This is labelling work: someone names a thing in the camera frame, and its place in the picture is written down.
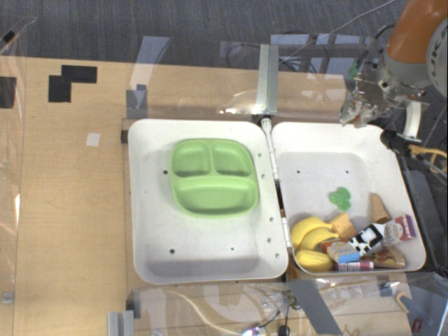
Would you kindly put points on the thin black and white rod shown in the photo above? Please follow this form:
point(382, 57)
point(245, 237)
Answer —
point(272, 152)

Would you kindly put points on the orange bread wedge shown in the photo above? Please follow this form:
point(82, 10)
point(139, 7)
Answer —
point(343, 225)

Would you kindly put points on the yellow lemon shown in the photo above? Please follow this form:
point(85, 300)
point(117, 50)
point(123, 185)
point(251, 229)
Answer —
point(313, 260)

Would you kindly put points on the green toy grapes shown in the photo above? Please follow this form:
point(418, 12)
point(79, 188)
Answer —
point(340, 198)

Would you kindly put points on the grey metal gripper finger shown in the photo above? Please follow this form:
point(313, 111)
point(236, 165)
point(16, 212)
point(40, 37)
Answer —
point(348, 112)
point(367, 115)

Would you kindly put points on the yellow banana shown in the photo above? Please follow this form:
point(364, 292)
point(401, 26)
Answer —
point(304, 227)
point(318, 238)

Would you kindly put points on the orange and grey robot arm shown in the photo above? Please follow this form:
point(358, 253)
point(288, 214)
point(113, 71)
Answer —
point(414, 19)

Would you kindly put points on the black cylinder on white bracket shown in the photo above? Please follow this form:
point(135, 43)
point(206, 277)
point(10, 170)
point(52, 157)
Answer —
point(413, 121)

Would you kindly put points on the toy pizza slice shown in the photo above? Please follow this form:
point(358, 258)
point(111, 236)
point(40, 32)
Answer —
point(388, 258)

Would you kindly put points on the green divided plate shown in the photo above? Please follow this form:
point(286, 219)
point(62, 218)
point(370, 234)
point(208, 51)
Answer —
point(213, 194)

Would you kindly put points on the pink and white carton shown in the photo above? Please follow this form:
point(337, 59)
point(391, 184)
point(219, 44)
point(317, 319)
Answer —
point(399, 230)

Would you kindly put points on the pink small bottle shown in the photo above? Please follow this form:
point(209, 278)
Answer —
point(353, 266)

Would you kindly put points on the colourful small box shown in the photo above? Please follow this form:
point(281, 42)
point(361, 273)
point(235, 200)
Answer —
point(344, 252)

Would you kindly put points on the black and white milk carton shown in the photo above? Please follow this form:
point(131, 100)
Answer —
point(365, 238)

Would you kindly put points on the white plastic tray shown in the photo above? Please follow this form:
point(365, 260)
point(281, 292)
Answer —
point(210, 243)
point(315, 173)

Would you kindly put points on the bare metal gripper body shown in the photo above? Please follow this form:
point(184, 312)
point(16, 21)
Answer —
point(392, 91)

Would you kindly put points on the tan ice cream cone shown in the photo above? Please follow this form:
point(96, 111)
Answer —
point(379, 208)

